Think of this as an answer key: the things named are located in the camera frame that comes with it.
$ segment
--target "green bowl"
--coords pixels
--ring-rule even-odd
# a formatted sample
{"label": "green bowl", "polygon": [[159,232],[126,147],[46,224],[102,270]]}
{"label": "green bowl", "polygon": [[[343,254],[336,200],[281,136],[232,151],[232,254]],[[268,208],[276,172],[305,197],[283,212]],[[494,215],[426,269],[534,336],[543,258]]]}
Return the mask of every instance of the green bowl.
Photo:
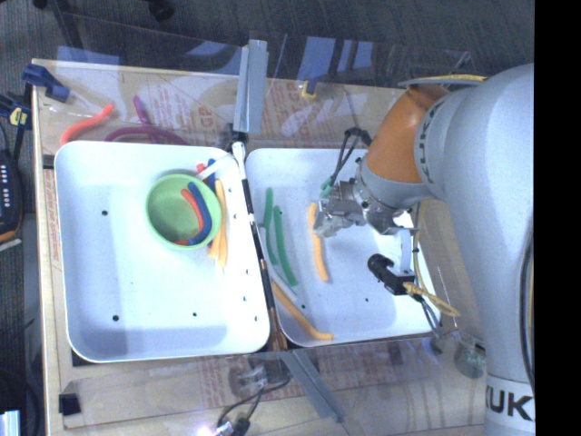
{"label": "green bowl", "polygon": [[[198,220],[191,206],[182,197],[182,189],[194,183],[200,190],[212,218],[208,236],[195,245],[180,245],[175,241],[190,239],[198,232]],[[206,246],[220,230],[222,208],[216,194],[204,182],[188,174],[168,174],[160,178],[147,194],[147,219],[156,237],[168,247],[192,250]]]}

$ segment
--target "white tray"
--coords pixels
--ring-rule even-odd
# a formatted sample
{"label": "white tray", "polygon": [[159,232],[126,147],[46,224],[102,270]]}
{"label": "white tray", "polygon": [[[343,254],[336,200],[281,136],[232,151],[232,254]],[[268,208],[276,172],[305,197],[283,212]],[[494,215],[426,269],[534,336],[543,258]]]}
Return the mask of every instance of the white tray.
{"label": "white tray", "polygon": [[[339,179],[354,176],[354,159],[362,155],[362,151],[353,153]],[[330,280],[320,280],[313,259],[307,209],[318,200],[320,185],[333,172],[338,156],[339,150],[329,149],[259,149],[251,152],[246,161],[256,221],[262,222],[269,187],[273,190],[274,204],[282,211],[286,253],[299,282],[294,288],[293,303],[315,329],[331,332],[334,337],[332,341],[314,339],[277,302],[281,328],[291,341],[303,347],[429,332],[421,305],[407,295],[391,295],[367,268],[367,260],[373,253],[399,260],[399,237],[380,236],[365,225],[351,226],[334,237],[321,239]],[[398,224],[411,227],[410,216],[405,213]],[[261,244],[268,257],[264,231],[261,234]],[[433,292],[421,251],[419,267]]]}
{"label": "white tray", "polygon": [[66,323],[76,353],[118,362],[254,352],[270,326],[240,172],[222,179],[224,269],[153,236],[145,197],[168,173],[225,154],[211,147],[72,142],[55,157]]}

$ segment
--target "green tube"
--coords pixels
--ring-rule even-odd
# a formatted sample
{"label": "green tube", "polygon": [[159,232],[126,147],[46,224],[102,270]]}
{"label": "green tube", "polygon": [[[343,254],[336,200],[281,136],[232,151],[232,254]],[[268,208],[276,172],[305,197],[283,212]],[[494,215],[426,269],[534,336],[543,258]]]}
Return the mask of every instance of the green tube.
{"label": "green tube", "polygon": [[287,283],[292,287],[298,284],[297,279],[294,277],[291,265],[287,259],[287,254],[284,251],[284,237],[282,234],[282,219],[281,219],[281,208],[277,205],[272,209],[272,219],[274,220],[274,231],[276,232],[276,246],[279,250],[279,257],[281,258],[281,265],[284,274],[286,275]]}
{"label": "green tube", "polygon": [[264,204],[264,217],[262,218],[262,225],[266,230],[266,250],[269,253],[269,259],[273,265],[278,264],[276,257],[274,256],[274,251],[271,247],[271,221],[272,221],[272,202],[273,202],[273,191],[269,187],[266,190],[266,200]]}

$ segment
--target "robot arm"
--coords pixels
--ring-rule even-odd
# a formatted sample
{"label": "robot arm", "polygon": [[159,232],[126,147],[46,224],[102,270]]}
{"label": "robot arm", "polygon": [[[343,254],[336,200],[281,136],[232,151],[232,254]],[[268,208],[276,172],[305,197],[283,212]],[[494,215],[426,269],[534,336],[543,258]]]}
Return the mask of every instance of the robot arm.
{"label": "robot arm", "polygon": [[536,433],[521,324],[532,258],[533,95],[532,64],[453,93],[413,86],[356,176],[320,202],[314,225],[321,236],[354,223],[391,234],[393,218],[422,199],[447,203],[487,349],[487,436]]}

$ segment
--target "gray carpet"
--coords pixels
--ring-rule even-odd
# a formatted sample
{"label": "gray carpet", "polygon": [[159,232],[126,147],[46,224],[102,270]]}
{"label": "gray carpet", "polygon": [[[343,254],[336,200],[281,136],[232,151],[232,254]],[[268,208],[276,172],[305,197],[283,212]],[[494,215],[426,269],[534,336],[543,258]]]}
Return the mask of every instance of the gray carpet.
{"label": "gray carpet", "polygon": [[[244,45],[251,31],[359,39],[387,44],[465,50],[471,67],[491,75],[534,61],[535,0],[170,0],[174,16],[158,23],[137,0],[69,0],[76,15],[219,43]],[[87,19],[88,28],[93,19]],[[113,32],[96,32],[92,49],[115,55]],[[22,93],[20,74],[33,57],[56,56],[64,43],[52,13],[31,0],[0,4],[0,94]],[[142,53],[138,41],[124,48],[128,61]],[[10,144],[15,131],[8,129]],[[34,213],[32,137],[20,159],[25,210]],[[0,367],[25,376],[25,287],[23,247],[0,253]],[[25,388],[6,390],[0,408],[24,407]]]}

